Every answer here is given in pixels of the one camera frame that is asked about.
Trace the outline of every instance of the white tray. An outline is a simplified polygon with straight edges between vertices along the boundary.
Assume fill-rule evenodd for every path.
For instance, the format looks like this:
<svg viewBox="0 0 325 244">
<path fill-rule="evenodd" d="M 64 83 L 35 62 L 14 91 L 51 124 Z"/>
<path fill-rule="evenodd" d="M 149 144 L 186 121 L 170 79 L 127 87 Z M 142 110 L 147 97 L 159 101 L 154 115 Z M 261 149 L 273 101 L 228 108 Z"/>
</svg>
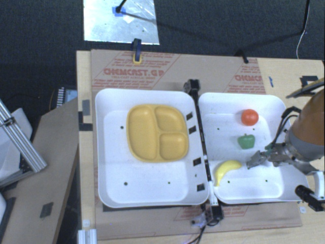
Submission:
<svg viewBox="0 0 325 244">
<path fill-rule="evenodd" d="M 242 163 L 238 170 L 228 172 L 214 193 L 228 204 L 298 201 L 298 185 L 308 187 L 307 178 L 295 167 L 274 167 L 270 162 L 247 169 L 246 162 L 258 150 L 263 151 L 275 137 L 285 110 L 284 103 L 271 95 L 205 93 L 199 99 L 211 175 L 226 160 Z M 259 120 L 254 126 L 241 123 L 241 113 L 254 109 Z M 255 136 L 254 148 L 242 150 L 237 138 L 244 134 Z M 284 133 L 277 142 L 284 141 Z"/>
<path fill-rule="evenodd" d="M 141 104 L 163 104 L 184 116 L 189 134 L 187 155 L 174 162 L 145 163 L 130 152 L 126 137 L 129 110 Z M 95 99 L 99 167 L 99 196 L 109 207 L 196 205 L 205 202 L 209 190 L 203 160 L 196 109 L 183 92 L 104 89 Z M 193 165 L 193 160 L 201 163 Z"/>
</svg>

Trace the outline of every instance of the white cable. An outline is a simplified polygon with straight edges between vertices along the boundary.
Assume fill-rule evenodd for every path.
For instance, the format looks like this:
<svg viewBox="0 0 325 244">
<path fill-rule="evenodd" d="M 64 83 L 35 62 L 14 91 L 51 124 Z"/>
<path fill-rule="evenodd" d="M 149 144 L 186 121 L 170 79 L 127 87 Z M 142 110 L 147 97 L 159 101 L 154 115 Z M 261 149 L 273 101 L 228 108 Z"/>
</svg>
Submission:
<svg viewBox="0 0 325 244">
<path fill-rule="evenodd" d="M 305 29 L 303 30 L 303 33 L 300 36 L 299 43 L 298 43 L 297 48 L 296 48 L 297 59 L 299 59 L 299 56 L 298 56 L 298 48 L 299 48 L 300 42 L 301 42 L 301 40 L 302 40 L 302 38 L 303 38 L 303 36 L 304 36 L 304 34 L 306 32 L 306 27 L 307 27 L 307 22 L 308 22 L 308 17 L 309 17 L 309 8 L 310 7 L 308 6 L 308 12 L 307 12 L 307 19 L 306 19 Z"/>
</svg>

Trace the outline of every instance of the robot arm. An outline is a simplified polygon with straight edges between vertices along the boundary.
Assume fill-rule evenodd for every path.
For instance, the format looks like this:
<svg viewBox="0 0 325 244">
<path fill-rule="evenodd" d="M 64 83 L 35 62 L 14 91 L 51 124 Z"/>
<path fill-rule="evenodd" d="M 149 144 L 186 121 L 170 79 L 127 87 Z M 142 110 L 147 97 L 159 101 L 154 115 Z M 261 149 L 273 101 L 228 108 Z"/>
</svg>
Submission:
<svg viewBox="0 0 325 244">
<path fill-rule="evenodd" d="M 282 122 L 278 133 L 282 132 L 283 120 L 291 110 L 290 108 L 282 115 Z M 257 151 L 247 162 L 247 168 L 260 165 L 266 160 L 274 166 L 284 163 L 294 165 L 305 175 L 313 175 L 315 178 L 315 192 L 304 186 L 298 186 L 296 194 L 303 200 L 308 201 L 310 207 L 316 211 L 324 210 L 324 173 L 314 168 L 310 162 L 321 159 L 324 156 L 324 89 L 315 94 L 288 131 L 285 131 L 285 141 L 273 142 L 266 146 L 264 152 Z"/>
</svg>

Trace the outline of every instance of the green pepper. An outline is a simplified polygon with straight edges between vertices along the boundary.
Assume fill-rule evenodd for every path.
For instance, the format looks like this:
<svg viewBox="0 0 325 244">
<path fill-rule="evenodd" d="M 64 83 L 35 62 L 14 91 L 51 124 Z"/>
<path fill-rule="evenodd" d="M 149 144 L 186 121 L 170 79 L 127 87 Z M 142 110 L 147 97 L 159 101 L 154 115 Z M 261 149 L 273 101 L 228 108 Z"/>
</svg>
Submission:
<svg viewBox="0 0 325 244">
<path fill-rule="evenodd" d="M 242 149 L 250 149 L 254 147 L 255 137 L 245 134 L 244 136 L 238 137 L 237 141 Z"/>
</svg>

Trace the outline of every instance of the metal frame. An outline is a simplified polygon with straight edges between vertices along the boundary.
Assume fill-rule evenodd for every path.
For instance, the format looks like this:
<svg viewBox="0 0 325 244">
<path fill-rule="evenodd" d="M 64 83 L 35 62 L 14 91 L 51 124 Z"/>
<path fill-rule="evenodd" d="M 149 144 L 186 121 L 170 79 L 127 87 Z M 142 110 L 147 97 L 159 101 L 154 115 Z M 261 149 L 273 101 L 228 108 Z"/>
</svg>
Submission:
<svg viewBox="0 0 325 244">
<path fill-rule="evenodd" d="M 23 172 L 20 170 L 12 174 L 8 178 L 0 181 L 0 187 L 6 186 L 12 182 L 20 180 L 32 172 L 37 173 L 44 169 L 47 164 L 43 158 L 37 153 L 30 140 L 25 136 L 19 127 L 15 118 L 11 115 L 10 111 L 6 108 L 4 103 L 0 100 L 0 128 L 2 128 L 10 140 L 20 151 L 22 157 L 26 160 L 32 171 Z"/>
</svg>

